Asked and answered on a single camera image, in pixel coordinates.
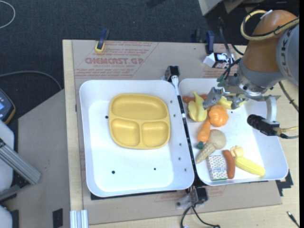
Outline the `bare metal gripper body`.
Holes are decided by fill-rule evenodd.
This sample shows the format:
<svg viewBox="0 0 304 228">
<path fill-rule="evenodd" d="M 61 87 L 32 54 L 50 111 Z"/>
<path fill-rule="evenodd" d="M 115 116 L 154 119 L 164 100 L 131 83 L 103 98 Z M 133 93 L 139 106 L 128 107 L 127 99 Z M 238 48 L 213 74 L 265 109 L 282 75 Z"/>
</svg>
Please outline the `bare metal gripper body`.
<svg viewBox="0 0 304 228">
<path fill-rule="evenodd" d="M 260 100 L 267 90 L 267 87 L 257 86 L 243 75 L 228 76 L 223 86 L 224 96 L 241 99 Z"/>
</svg>

